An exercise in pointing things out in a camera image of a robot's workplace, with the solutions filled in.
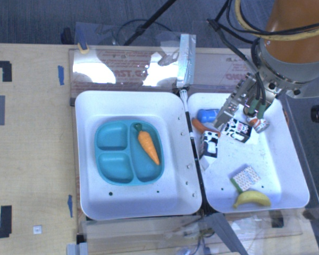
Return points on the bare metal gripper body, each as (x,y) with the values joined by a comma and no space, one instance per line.
(255,92)

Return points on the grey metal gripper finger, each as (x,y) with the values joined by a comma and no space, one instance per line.
(227,111)

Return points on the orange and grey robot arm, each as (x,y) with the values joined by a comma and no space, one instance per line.
(295,15)

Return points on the blue bottle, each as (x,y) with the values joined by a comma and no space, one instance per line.
(206,115)

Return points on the small cow print carton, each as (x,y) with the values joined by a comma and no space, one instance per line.
(238,131)

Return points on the orange sausage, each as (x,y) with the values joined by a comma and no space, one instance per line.
(200,126)

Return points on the orange and white can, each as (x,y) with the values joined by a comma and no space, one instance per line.
(259,125)

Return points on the tall cow print carton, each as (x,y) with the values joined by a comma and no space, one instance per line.
(210,146)

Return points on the white plastic tray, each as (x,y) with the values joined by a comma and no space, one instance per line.
(271,158)
(138,102)

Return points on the white patterned packet green edge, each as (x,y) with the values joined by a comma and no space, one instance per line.
(246,178)

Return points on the orange carrot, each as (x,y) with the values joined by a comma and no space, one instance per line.
(148,145)

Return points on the yellow banana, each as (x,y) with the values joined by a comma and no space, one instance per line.
(252,197)

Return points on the teal divided plate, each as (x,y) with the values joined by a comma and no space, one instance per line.
(114,166)

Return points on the black cylinder on white bracket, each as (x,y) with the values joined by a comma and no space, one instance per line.
(317,113)

